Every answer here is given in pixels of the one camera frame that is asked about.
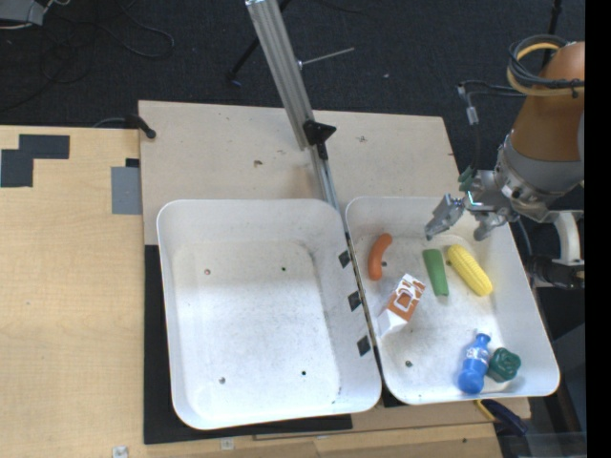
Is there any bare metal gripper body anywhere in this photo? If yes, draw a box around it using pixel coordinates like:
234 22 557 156
469 169 551 222

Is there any yellow corn cob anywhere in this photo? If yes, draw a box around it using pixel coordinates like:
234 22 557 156
446 243 494 298

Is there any green pea pod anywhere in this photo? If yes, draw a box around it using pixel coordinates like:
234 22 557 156
421 248 451 299

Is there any orange sausage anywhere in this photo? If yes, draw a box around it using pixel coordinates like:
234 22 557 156
367 232 394 282

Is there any orange and white carton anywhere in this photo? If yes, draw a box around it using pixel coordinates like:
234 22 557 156
376 273 428 338

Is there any white plastic tray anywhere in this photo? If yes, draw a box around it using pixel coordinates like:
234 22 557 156
156 198 384 431
344 195 561 406

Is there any green bell pepper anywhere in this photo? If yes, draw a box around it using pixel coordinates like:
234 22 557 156
486 346 523 384

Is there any blue bottle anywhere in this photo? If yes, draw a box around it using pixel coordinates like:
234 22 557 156
456 332 494 396

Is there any pale wood board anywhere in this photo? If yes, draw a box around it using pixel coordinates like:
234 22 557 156
137 100 533 444

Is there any black cylinder on white bracket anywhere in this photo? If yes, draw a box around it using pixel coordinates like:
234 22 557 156
528 210 586 291

